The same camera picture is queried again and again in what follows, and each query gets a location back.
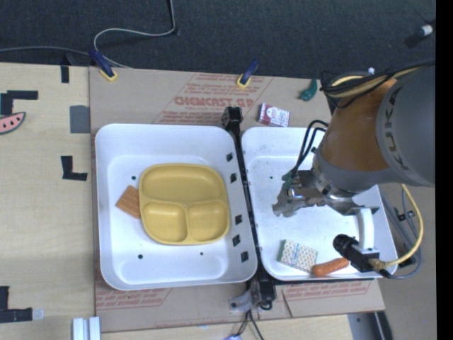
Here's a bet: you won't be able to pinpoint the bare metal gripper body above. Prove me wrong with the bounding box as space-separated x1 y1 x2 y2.
292 170 356 209

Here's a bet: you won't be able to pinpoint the white plastic tray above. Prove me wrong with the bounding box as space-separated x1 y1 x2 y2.
240 125 399 283
94 123 259 292

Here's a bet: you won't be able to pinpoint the white patterned packet green edge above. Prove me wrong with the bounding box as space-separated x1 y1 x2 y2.
276 239 319 273

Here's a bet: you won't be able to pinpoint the orange sausage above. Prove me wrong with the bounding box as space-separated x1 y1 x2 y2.
311 257 351 278

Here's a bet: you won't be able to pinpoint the red and white carton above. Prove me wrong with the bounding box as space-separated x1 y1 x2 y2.
257 102 291 128

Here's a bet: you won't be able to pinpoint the green toy pepper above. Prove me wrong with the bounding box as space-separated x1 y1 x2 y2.
299 79 319 102

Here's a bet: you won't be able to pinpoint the yellow divided plate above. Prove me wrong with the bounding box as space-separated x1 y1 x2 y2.
138 163 231 247

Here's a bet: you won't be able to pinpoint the orange waffle biscuit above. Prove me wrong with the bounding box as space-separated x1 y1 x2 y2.
115 185 142 220

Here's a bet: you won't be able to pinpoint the brown cardboard board red print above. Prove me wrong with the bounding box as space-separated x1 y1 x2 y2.
88 65 386 333

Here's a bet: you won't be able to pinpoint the pink watermelon slice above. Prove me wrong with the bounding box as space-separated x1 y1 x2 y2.
0 111 27 135

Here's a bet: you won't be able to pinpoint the black cylinder on white bracket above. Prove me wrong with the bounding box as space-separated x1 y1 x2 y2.
332 206 382 273

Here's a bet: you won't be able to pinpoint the black block with wires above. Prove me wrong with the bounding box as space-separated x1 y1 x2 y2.
247 278 277 307
219 106 243 132

